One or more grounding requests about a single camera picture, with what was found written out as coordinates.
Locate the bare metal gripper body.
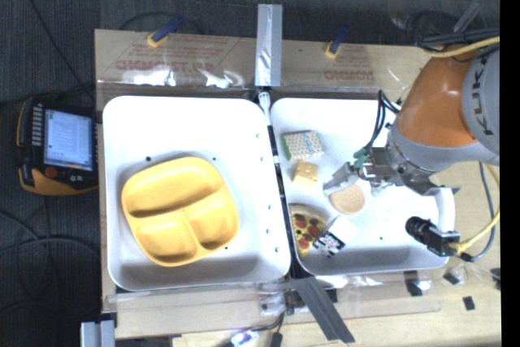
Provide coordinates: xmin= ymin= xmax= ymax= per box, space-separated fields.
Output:
xmin=357 ymin=146 xmax=410 ymax=193

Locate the tan round biscuit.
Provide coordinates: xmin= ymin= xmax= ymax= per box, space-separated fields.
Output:
xmin=328 ymin=183 xmax=366 ymax=215

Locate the yellow cheese wedge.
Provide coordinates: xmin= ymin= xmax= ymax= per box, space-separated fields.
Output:
xmin=290 ymin=158 xmax=320 ymax=187

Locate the white carton, black red print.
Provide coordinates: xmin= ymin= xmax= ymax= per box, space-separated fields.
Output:
xmin=311 ymin=216 xmax=358 ymax=258

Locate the white and green patterned carton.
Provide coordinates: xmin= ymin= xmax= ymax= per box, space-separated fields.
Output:
xmin=280 ymin=129 xmax=326 ymax=162

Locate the pizza slice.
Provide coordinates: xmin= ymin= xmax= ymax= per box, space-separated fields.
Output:
xmin=288 ymin=203 xmax=329 ymax=260

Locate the white plastic tray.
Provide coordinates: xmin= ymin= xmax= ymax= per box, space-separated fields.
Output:
xmin=101 ymin=94 xmax=293 ymax=293
xmin=269 ymin=96 xmax=457 ymax=277

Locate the yellow divided plate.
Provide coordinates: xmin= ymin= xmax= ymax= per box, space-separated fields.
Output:
xmin=120 ymin=156 xmax=241 ymax=268

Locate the brown cardboard board, red print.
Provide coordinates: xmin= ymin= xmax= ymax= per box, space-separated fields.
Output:
xmin=93 ymin=28 xmax=501 ymax=340

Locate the black cylinder on white bracket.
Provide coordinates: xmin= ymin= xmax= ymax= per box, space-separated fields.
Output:
xmin=405 ymin=184 xmax=462 ymax=258

